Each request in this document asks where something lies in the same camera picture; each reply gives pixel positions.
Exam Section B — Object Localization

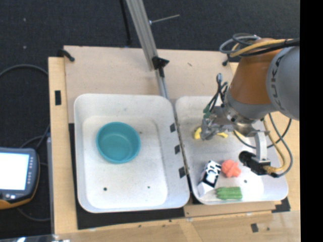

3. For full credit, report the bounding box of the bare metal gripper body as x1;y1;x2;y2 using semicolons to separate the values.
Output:
201;105;256;137

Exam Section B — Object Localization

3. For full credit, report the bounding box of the yellow banana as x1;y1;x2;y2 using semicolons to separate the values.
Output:
193;126;229;140

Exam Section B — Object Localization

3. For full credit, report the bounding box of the white plastic tray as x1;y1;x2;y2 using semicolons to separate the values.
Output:
73;93;190;214
174;95;289;206

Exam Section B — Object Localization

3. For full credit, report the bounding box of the salmon pink lumpy toy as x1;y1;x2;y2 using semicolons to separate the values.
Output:
221;159;241;178

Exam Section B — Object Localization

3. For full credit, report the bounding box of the white and black carton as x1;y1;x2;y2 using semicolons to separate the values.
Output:
196;160;223;198

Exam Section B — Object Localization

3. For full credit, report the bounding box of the green toy vegetable bundle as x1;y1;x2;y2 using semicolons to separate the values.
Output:
214;186;243;201

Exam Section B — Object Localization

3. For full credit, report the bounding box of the teal bowl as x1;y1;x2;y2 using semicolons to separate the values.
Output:
95;121;141;164

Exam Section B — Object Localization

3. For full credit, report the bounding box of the brown cardboard board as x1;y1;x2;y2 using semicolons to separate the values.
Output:
63;45;282;218

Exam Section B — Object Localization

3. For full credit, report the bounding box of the black cylinder on white bracket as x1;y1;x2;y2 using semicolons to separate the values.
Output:
238;131;272;176

